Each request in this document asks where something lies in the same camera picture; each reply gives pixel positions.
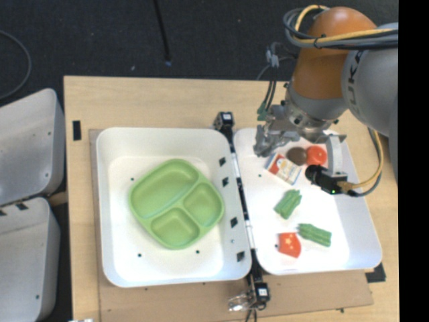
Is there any white plastic tray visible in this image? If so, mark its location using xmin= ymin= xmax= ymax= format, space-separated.
xmin=95 ymin=126 xmax=253 ymax=288
xmin=233 ymin=127 xmax=383 ymax=276

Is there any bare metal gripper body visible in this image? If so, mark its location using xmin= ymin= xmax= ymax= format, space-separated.
xmin=265 ymin=103 xmax=338 ymax=144

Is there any thin black and white rod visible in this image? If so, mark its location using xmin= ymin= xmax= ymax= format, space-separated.
xmin=225 ymin=128 xmax=261 ymax=283

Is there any black cylinder on white bracket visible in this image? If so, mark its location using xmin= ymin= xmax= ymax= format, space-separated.
xmin=304 ymin=133 xmax=349 ymax=196

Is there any brown round biscuit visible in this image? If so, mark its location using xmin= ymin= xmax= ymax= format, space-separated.
xmin=286 ymin=146 xmax=308 ymax=166

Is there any red-orange tomato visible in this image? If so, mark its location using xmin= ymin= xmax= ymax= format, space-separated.
xmin=306 ymin=145 xmax=328 ymax=168

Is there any white and red carton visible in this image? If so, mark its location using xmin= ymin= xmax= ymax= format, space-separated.
xmin=265 ymin=152 xmax=302 ymax=186

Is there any green divided plate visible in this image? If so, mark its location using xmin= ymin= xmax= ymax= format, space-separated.
xmin=127 ymin=158 xmax=226 ymax=251

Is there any green asparagus bundle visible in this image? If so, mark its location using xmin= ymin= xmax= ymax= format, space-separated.
xmin=273 ymin=189 xmax=303 ymax=220
xmin=297 ymin=223 xmax=333 ymax=248

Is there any black block with thin wires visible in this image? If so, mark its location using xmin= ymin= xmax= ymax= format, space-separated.
xmin=253 ymin=281 xmax=271 ymax=303
xmin=213 ymin=111 xmax=235 ymax=131

